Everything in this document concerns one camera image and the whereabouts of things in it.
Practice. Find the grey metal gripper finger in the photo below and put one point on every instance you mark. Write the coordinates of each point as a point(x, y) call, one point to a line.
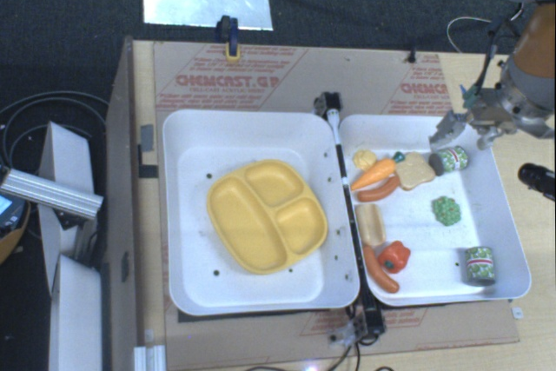
point(447, 130)
point(486, 139)

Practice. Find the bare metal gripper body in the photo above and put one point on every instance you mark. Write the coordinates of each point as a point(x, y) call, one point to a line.
point(495, 110)

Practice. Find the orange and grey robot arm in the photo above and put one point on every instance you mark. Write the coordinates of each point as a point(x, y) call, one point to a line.
point(532, 48)

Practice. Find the small green pea can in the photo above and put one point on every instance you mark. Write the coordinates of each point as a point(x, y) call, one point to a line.
point(480, 267)
point(454, 160)

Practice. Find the toy bread slice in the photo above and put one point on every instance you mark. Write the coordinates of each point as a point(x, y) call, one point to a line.
point(415, 171)

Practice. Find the green toy peas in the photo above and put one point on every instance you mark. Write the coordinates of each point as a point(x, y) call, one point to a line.
point(446, 211)

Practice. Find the orange toy carrot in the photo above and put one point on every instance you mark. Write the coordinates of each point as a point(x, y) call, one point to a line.
point(375, 173)

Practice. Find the yellow toy cauliflower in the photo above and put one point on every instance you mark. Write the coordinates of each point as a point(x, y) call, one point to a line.
point(364, 160)

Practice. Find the orange toy sausage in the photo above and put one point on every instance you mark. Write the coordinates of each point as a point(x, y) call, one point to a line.
point(379, 273)
point(378, 192)

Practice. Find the thin black and white rod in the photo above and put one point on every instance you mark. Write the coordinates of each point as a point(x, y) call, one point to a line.
point(343, 169)

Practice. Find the beige toy hot dog bun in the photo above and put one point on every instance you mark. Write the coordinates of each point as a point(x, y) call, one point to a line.
point(370, 225)

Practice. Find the white plastic tray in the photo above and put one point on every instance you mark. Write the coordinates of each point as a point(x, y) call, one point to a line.
point(191, 204)
point(434, 265)

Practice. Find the orange toy bell pepper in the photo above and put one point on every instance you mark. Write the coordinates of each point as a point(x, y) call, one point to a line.
point(394, 257)

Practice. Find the brown cardboard board, red print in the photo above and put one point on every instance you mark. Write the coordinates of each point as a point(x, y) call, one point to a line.
point(243, 78)

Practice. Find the yellow divided plate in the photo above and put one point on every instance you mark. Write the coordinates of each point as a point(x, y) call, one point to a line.
point(247, 226)

